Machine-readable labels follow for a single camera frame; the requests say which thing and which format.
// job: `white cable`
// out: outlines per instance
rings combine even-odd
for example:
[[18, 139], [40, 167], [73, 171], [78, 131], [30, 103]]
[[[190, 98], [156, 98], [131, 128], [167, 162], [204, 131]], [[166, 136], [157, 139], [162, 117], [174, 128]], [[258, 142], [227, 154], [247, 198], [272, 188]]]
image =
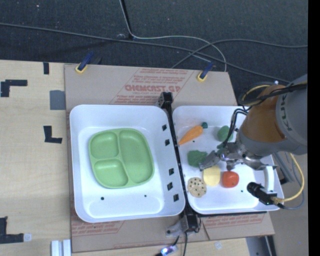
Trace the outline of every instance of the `white cable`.
[[[126, 17], [126, 12], [125, 12], [125, 8], [121, 2], [121, 0], [119, 0], [120, 2], [120, 6], [121, 6], [121, 10], [122, 10], [122, 13], [123, 13], [123, 16], [124, 16], [124, 20], [125, 20], [125, 24], [126, 24], [126, 27], [128, 29], [128, 32], [129, 34], [135, 38], [135, 39], [140, 39], [140, 40], [154, 40], [154, 39], [165, 39], [165, 38], [188, 38], [188, 39], [196, 39], [196, 40], [200, 40], [202, 42], [205, 42], [207, 45], [210, 45], [210, 42], [207, 41], [207, 40], [204, 40], [202, 38], [199, 38], [199, 37], [196, 37], [196, 36], [189, 36], [189, 35], [163, 35], [163, 36], [155, 36], [155, 37], [140, 37], [140, 36], [136, 36], [135, 34], [132, 33], [131, 29], [130, 29], [130, 26], [129, 26], [129, 22], [127, 20], [127, 17]], [[213, 48], [215, 48], [222, 56], [223, 58], [223, 61], [224, 61], [224, 72], [227, 71], [227, 61], [226, 61], [226, 58], [224, 56], [224, 54], [213, 44], [211, 44], [211, 46]], [[193, 55], [194, 57], [197, 57], [197, 58], [200, 58], [206, 62], [211, 62], [210, 60], [207, 60], [207, 59], [204, 59], [204, 58], [201, 58], [199, 56], [196, 56], [196, 55]]]

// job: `black connector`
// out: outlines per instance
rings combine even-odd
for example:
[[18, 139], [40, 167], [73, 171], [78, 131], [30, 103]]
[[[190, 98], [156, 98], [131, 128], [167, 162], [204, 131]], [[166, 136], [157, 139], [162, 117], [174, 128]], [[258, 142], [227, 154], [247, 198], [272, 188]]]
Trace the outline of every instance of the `black connector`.
[[250, 182], [246, 189], [251, 195], [258, 198], [264, 205], [273, 205], [275, 202], [272, 200], [273, 197], [277, 196], [277, 193], [273, 191], [267, 191], [261, 184]]

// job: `black floor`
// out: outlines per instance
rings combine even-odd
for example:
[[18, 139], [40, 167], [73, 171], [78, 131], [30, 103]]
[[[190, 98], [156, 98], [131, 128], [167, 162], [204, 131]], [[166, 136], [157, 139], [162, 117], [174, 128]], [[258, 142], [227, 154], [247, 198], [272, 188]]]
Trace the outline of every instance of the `black floor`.
[[[102, 65], [191, 70], [212, 61], [213, 71], [226, 67], [238, 97], [255, 83], [286, 84], [308, 73], [308, 5], [307, 0], [1, 1], [0, 59], [79, 63], [93, 51]], [[139, 39], [163, 36], [185, 37]], [[179, 63], [204, 41], [217, 43]]]

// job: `cardboard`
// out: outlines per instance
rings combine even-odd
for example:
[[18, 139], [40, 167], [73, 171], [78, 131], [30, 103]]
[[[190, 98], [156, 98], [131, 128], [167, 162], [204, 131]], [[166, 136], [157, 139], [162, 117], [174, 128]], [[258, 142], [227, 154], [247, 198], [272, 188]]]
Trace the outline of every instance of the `cardboard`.
[[[211, 71], [204, 82], [199, 82], [200, 70], [88, 65], [83, 74], [78, 74], [76, 66], [64, 66], [72, 252], [172, 244], [175, 237], [167, 237], [165, 230], [179, 220], [178, 216], [103, 223], [87, 223], [77, 216], [69, 114], [82, 104], [158, 105], [161, 92], [172, 92], [173, 109], [184, 105], [236, 106], [228, 73]], [[192, 234], [188, 241], [274, 234], [268, 213], [201, 219], [200, 232]]]

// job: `green plate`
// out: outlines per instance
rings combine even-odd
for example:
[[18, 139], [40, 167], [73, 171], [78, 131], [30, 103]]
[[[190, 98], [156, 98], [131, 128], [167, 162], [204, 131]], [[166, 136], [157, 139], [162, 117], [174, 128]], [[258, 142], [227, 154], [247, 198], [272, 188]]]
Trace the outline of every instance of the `green plate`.
[[94, 134], [89, 140], [89, 157], [96, 180], [110, 189], [142, 185], [155, 173], [145, 136], [132, 128]]

